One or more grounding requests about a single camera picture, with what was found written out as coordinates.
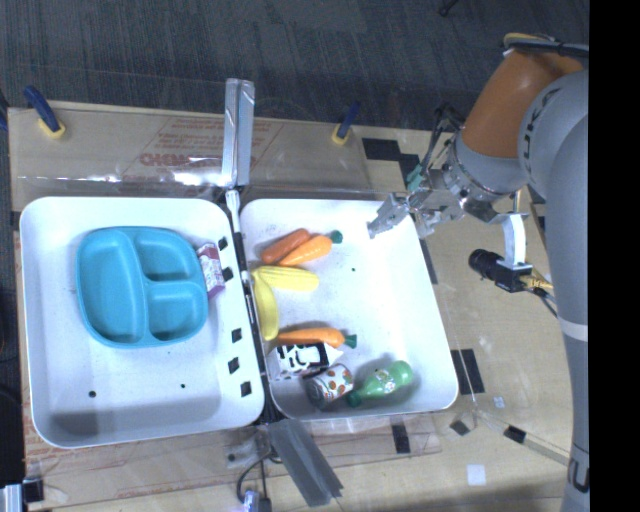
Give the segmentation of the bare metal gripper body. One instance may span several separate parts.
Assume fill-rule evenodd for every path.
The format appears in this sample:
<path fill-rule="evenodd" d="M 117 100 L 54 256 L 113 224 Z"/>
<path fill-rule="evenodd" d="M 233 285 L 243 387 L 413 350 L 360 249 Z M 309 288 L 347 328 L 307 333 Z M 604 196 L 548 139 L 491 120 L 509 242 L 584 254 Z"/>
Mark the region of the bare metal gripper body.
<path fill-rule="evenodd" d="M 484 223 L 500 220 L 500 213 L 494 209 L 500 195 L 450 167 L 417 167 L 408 178 L 407 190 L 410 210 L 425 224 L 459 220 L 464 215 Z"/>

